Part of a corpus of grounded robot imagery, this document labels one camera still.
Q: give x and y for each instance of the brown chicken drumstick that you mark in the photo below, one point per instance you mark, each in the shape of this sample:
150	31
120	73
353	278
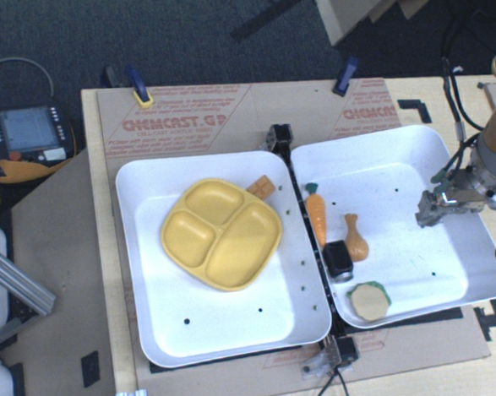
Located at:
356	244

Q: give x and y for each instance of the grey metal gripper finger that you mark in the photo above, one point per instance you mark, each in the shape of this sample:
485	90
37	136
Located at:
424	216
430	200

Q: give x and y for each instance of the tan and green burger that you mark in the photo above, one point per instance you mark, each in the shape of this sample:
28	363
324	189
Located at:
369	303

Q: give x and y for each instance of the yellow divided plate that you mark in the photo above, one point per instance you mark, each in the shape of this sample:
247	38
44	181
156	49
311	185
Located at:
221	237

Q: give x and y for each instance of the white plastic tray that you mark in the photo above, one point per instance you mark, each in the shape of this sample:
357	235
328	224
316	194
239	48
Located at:
223	321
408	249

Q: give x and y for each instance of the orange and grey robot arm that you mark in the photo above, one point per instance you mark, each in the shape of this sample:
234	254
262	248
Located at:
494	133

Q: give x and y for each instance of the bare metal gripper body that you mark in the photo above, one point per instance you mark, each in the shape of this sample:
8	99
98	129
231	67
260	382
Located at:
468	196

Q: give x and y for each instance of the brown biscuit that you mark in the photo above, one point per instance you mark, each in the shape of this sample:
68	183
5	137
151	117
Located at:
260	187

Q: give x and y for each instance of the brown cardboard board red print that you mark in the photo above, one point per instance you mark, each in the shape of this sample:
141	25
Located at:
208	119

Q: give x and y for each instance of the thin black rod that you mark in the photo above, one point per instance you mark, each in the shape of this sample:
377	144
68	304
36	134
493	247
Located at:
315	247

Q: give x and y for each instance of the orange carrot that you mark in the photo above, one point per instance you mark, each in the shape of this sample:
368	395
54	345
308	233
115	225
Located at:
316	215

